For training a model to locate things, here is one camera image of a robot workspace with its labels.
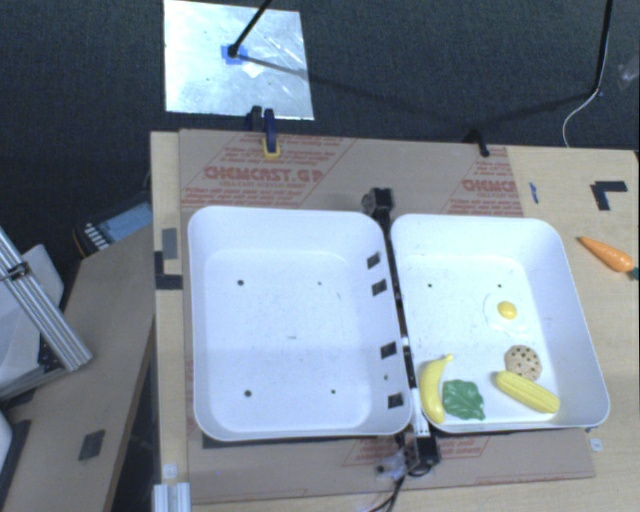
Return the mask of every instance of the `toy carrot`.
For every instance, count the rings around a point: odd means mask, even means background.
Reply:
[[[638,279],[638,267],[633,264],[633,259],[627,253],[586,236],[581,236],[578,240],[606,263],[609,268],[616,272],[629,272],[634,278]]]

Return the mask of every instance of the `dark floor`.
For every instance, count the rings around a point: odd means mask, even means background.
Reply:
[[[476,128],[488,143],[561,146],[594,84],[605,4],[274,2],[301,12],[316,117],[279,129],[460,141]],[[640,2],[615,1],[602,95],[571,121],[573,145],[638,149],[638,79],[621,88],[618,67],[639,34]],[[20,250],[44,243],[69,278],[73,226],[141,190],[151,131],[241,129],[166,113],[163,80],[161,0],[0,3],[0,226]],[[147,468],[140,428],[132,468]]]

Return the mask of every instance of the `egg yolk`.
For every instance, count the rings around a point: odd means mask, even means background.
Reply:
[[[513,320],[518,316],[518,309],[511,302],[505,300],[498,304],[498,313],[507,320]]]

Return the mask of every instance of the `white tray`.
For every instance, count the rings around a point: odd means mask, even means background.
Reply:
[[[447,414],[440,429],[529,430],[606,419],[609,397],[551,226],[536,219],[405,215],[393,224],[392,239],[417,375],[427,361],[451,353],[441,386],[471,381],[484,399],[484,420]],[[501,301],[516,305],[515,319],[498,314]],[[560,398],[555,415],[535,412],[495,386],[513,345],[538,353],[537,382]]]
[[[195,213],[188,237],[194,410],[206,434],[383,435],[407,425],[395,300],[372,219],[214,206]],[[385,346],[393,353],[383,358]]]

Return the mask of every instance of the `yellow banana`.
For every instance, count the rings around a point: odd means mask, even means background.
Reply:
[[[430,361],[420,375],[420,400],[422,408],[434,423],[444,421],[444,407],[440,399],[440,378],[444,367],[453,361],[453,356],[448,354],[442,359]]]

